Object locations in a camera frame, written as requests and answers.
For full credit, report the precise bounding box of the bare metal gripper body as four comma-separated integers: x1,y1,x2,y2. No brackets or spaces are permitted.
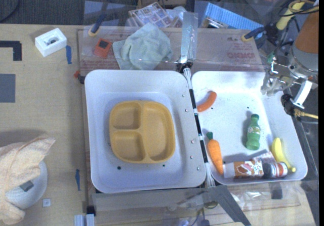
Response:
268,61,319,87

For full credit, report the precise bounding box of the white plastic tray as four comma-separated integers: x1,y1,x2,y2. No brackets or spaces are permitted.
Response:
190,70,309,186
84,68,207,194

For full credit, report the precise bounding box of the green bottle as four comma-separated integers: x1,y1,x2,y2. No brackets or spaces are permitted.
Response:
245,113,262,151

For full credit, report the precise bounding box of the brown cardboard board red print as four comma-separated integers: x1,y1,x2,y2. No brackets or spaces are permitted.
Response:
76,26,302,216

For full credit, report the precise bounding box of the orange sausage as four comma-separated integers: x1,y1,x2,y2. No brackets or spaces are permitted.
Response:
196,90,218,113

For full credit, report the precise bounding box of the yellow banana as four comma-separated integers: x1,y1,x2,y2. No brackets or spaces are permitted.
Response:
270,137,297,173

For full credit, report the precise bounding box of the pale pink packet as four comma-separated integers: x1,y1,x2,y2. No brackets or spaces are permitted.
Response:
252,151,277,164

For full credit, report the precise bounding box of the blue ribbed box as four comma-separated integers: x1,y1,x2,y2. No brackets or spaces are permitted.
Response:
203,2,265,31

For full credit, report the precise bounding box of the orange carrot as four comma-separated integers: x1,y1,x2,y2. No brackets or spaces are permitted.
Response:
205,131,225,176

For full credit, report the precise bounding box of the dark and orange small can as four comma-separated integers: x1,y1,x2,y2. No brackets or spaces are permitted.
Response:
262,161,289,180

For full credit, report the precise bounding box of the white and orange carton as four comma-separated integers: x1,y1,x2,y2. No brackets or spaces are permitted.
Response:
222,160,265,179

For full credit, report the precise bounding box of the yellow divided plate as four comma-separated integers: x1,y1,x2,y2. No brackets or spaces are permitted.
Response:
108,100,177,165

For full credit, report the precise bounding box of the pale green cloth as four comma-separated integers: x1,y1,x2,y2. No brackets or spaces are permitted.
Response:
111,22,174,71

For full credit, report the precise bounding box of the patterned card packet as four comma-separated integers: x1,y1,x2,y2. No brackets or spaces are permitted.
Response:
127,2,176,28

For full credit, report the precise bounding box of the small orange device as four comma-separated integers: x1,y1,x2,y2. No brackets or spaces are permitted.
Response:
93,37,112,59

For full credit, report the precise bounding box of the white foam box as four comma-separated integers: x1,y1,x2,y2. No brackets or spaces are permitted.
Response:
34,27,68,58

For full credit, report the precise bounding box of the white round bowl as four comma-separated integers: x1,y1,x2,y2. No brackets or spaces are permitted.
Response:
5,160,49,210

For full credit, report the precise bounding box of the peach cloth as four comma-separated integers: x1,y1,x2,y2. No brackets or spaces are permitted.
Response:
0,136,57,226

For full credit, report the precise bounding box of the black cylinder on white bracket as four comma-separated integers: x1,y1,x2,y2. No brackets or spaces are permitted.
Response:
280,80,314,117

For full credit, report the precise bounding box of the black block with thin wires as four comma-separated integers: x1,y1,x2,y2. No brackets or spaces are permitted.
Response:
176,60,193,72

